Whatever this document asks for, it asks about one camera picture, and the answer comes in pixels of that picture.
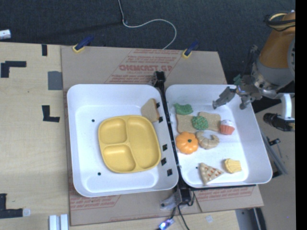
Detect yellow divided plate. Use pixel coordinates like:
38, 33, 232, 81
97, 115, 162, 174

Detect black cylinder on white bracket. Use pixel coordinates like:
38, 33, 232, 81
263, 92, 295, 132

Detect orange and white cupcake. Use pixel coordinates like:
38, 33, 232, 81
219, 119, 236, 136

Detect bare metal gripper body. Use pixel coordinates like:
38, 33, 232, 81
235, 74, 284, 100

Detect brown cardboard board red print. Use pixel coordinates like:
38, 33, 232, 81
60, 46, 264, 226

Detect tan toast slice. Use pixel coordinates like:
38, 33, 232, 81
175, 114, 198, 134

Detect thin black rod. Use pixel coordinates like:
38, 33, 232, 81
159, 86, 186, 189

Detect yellow french fries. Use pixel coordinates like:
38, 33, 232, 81
224, 158, 243, 174

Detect green broccoli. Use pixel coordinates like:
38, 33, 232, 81
173, 103, 194, 116

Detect tan croissant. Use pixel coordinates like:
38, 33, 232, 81
195, 130, 220, 150

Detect tan biscuit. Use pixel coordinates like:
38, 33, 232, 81
198, 111, 222, 132

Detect green grapes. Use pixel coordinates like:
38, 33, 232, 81
191, 115, 209, 131

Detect orange pumpkin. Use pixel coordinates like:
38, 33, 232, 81
175, 131, 199, 155

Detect tan pizza slice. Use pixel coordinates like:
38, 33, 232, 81
198, 162, 224, 185

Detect black block with thin wires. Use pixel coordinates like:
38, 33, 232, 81
152, 70, 166, 88
173, 184, 195, 206

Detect tan bread slice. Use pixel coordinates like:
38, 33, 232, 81
140, 98, 160, 123

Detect white plastic tray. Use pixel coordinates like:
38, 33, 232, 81
66, 83, 179, 198
165, 84, 273, 189

